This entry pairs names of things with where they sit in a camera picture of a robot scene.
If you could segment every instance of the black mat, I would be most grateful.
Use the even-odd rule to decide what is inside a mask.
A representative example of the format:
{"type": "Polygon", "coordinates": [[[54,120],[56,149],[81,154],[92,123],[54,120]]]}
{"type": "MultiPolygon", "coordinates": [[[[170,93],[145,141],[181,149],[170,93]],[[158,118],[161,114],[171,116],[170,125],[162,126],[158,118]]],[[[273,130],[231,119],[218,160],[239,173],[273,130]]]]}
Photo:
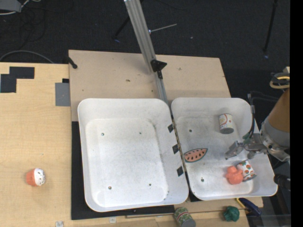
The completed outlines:
{"type": "Polygon", "coordinates": [[[82,171],[82,155],[79,123],[72,122],[72,155],[71,155],[71,219],[101,218],[122,215],[164,214],[175,211],[173,205],[136,208],[110,212],[95,212],[89,208],[84,197],[84,183],[82,171]]]}

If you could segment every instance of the watermelon slice toy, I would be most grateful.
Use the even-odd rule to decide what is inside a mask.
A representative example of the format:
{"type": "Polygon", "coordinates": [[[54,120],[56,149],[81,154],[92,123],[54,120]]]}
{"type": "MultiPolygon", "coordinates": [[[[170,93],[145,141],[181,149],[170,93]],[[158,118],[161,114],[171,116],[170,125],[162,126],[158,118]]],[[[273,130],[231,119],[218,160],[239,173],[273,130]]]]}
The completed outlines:
{"type": "Polygon", "coordinates": [[[201,160],[206,153],[207,148],[190,150],[184,154],[184,159],[186,162],[196,162],[198,160],[201,160]]]}

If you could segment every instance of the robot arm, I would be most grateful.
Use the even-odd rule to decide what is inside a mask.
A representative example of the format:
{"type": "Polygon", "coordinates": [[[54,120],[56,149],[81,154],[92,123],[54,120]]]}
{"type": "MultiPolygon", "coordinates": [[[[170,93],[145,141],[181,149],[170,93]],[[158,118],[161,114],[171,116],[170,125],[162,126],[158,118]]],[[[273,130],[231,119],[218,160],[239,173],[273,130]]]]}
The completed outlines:
{"type": "Polygon", "coordinates": [[[248,153],[248,159],[252,159],[257,153],[271,154],[280,161],[289,161],[290,155],[285,152],[290,148],[290,88],[289,81],[283,88],[287,88],[275,104],[274,108],[264,120],[260,133],[250,133],[244,136],[244,142],[234,142],[225,158],[236,156],[243,149],[248,153]]]}

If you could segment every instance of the orange toy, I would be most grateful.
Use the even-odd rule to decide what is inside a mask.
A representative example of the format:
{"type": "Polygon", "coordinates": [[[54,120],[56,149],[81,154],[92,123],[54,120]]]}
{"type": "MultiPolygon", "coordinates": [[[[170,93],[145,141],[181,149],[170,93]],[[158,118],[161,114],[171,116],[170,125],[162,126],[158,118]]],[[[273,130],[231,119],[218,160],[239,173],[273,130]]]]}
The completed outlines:
{"type": "Polygon", "coordinates": [[[235,166],[229,166],[225,177],[230,184],[239,184],[243,181],[242,172],[242,170],[237,169],[235,166]]]}
{"type": "Polygon", "coordinates": [[[37,187],[45,183],[44,171],[40,168],[35,168],[29,171],[26,175],[27,184],[37,187]]]}

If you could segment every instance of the small can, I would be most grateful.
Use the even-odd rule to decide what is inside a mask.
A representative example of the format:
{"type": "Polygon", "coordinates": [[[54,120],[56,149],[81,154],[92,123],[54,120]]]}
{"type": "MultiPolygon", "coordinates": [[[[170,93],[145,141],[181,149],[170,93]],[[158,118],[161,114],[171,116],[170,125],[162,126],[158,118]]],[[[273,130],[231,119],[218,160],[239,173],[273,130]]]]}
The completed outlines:
{"type": "Polygon", "coordinates": [[[180,227],[196,227],[196,222],[185,207],[178,208],[174,213],[174,217],[180,227]]]}
{"type": "Polygon", "coordinates": [[[220,132],[222,134],[233,133],[232,115],[229,113],[223,113],[219,116],[220,132]]]}
{"type": "Polygon", "coordinates": [[[248,160],[241,161],[237,164],[237,168],[242,170],[243,181],[248,181],[257,176],[256,172],[252,168],[250,162],[248,160]]]}

